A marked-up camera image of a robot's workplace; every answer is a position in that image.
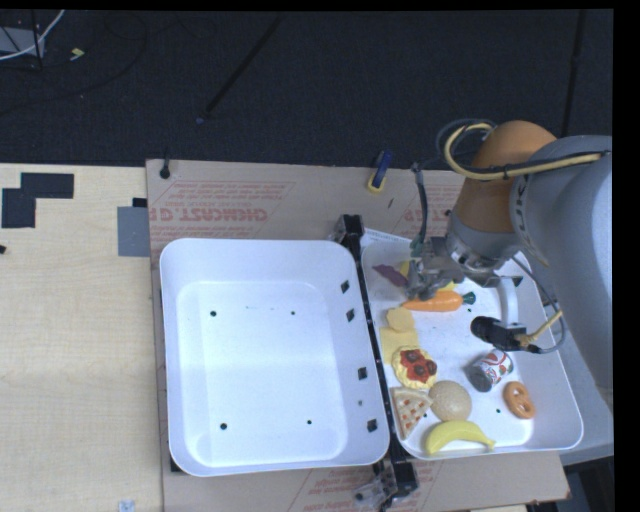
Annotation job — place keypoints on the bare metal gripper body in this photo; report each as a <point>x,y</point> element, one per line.
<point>452,265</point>

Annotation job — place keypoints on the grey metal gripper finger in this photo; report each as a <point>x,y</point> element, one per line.
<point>414,291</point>
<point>430,290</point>

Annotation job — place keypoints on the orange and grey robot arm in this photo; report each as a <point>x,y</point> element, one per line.
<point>565,220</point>

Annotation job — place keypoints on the orange carrot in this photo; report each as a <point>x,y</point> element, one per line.
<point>437,301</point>

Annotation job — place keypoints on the yellow toy food piece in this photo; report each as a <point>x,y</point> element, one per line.
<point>403,269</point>

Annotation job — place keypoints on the purple toy food piece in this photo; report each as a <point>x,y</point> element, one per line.
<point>390,274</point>

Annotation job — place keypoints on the yellow potato chip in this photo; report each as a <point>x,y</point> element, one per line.
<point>400,319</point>

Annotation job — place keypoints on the yellow cheese slice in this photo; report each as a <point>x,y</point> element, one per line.
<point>395,342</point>

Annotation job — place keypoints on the thin black rod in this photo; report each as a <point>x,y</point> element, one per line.
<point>372,330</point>

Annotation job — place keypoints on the white plastic tray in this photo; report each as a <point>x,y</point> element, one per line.
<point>460,340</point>
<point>270,370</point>

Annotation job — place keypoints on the yellow pizza with red toppings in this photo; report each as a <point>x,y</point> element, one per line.
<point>414,369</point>

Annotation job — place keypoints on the white and red can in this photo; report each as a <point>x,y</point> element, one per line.
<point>492,370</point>

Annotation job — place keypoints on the beige bread roll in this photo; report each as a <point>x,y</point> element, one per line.
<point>450,400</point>

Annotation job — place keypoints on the tan waffle slice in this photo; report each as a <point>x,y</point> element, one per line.
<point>409,410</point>

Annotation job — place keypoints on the orange pretzel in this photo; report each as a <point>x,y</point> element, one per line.
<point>519,400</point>

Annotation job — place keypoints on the yellow banana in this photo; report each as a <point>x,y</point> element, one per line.
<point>452,434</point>

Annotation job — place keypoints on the brown cardboard board red print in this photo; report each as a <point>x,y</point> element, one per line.
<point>280,210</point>

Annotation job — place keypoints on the black cylinder on white bracket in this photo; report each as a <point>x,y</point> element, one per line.
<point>505,332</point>

